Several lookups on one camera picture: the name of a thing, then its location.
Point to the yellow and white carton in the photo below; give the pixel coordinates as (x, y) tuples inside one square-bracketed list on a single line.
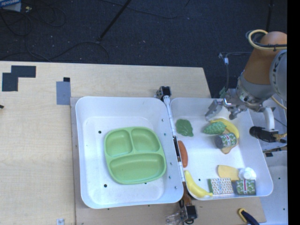
[(220, 186)]

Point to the green grapes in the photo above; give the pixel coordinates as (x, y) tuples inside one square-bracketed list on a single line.
[(214, 128)]

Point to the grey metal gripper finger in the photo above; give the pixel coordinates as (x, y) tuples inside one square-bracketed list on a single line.
[(235, 113), (214, 110)]

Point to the thin black and white rod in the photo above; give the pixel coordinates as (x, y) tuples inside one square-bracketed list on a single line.
[(171, 121)]

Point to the green divided plate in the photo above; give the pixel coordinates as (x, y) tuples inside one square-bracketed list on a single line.
[(136, 165)]

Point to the white plastic tray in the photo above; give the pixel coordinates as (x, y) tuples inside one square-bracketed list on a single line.
[(93, 172), (206, 158)]

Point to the black cylinder on white bracket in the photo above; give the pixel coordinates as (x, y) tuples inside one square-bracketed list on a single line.
[(262, 133)]

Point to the yellow banana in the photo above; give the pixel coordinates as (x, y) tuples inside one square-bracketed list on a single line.
[(194, 186), (232, 126)]

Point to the yellow mango slice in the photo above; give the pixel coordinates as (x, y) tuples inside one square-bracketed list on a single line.
[(226, 172)]

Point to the green and white can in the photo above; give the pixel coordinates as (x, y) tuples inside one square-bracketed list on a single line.
[(226, 140)]

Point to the white round lump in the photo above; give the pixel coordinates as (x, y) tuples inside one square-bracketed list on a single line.
[(247, 173)]

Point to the blue and white cardboard box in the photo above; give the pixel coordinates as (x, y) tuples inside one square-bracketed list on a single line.
[(10, 0)]

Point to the orange carrot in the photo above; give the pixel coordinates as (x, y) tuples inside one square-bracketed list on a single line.
[(183, 153)]

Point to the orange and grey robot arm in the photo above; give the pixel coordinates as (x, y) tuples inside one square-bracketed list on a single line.
[(257, 62)]

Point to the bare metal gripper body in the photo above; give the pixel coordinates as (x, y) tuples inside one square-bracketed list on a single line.
[(236, 101)]

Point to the green lettuce leaf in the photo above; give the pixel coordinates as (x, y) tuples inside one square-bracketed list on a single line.
[(184, 127)]

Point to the green and white carton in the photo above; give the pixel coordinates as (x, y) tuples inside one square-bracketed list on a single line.
[(245, 187)]

